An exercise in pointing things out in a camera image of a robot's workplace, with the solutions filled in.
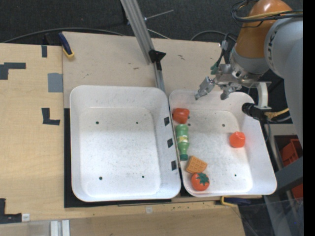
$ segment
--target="white tray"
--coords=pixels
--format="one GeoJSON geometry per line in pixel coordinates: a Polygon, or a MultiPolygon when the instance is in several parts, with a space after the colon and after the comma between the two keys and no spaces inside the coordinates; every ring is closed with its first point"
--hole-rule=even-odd
{"type": "Polygon", "coordinates": [[[195,100],[195,91],[176,90],[170,94],[171,112],[175,108],[190,110],[188,155],[208,163],[204,171],[210,179],[205,191],[193,189],[191,173],[185,171],[188,161],[181,161],[185,189],[195,197],[269,195],[277,187],[274,170],[259,121],[245,115],[242,105],[253,103],[250,96],[234,92],[226,100],[220,91],[195,100]],[[229,136],[244,132],[246,144],[233,148],[229,136]]]}
{"type": "Polygon", "coordinates": [[[78,86],[70,94],[70,118],[72,190],[77,198],[151,200],[179,193],[176,148],[163,91],[78,86]]]}

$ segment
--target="bottle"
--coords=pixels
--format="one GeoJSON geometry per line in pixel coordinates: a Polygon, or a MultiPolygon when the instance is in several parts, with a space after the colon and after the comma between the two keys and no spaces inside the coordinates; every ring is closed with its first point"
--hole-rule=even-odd
{"type": "Polygon", "coordinates": [[[187,149],[189,147],[188,126],[186,124],[179,124],[176,126],[176,141],[177,148],[180,152],[180,160],[187,161],[187,149]]]}

